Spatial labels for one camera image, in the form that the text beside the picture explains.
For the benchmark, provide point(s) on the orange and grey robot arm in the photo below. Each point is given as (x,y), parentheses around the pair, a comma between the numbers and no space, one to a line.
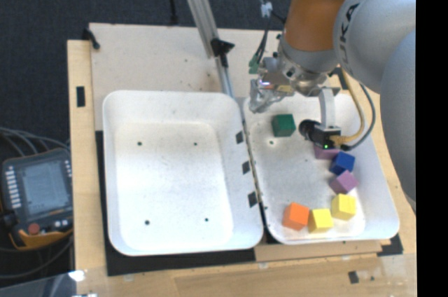
(371,29)

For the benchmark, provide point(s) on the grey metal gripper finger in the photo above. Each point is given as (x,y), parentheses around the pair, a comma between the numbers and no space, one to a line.
(256,99)
(274,97)

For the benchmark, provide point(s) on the white plastic tray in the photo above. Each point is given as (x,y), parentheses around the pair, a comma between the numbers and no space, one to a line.
(175,176)
(290,176)

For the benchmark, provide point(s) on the orange cube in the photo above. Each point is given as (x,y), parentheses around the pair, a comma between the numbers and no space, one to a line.
(296,216)

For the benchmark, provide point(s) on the yellow cube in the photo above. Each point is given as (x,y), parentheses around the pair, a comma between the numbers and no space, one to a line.
(320,220)
(343,206)

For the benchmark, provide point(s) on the blue cube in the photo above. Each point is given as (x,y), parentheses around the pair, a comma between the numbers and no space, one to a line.
(343,163)

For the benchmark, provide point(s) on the pale flat board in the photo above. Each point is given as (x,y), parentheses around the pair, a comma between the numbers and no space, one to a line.
(154,57)

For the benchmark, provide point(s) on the green cube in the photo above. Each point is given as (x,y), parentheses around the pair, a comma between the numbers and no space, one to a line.
(283,125)

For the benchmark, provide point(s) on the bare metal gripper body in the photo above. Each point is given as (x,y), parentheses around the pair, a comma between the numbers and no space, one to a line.
(301,80)

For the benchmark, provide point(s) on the purple cube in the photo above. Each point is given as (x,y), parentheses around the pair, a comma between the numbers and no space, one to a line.
(323,153)
(344,182)

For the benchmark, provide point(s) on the black cylinder on white bracket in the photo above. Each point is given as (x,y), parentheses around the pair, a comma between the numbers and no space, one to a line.
(323,132)

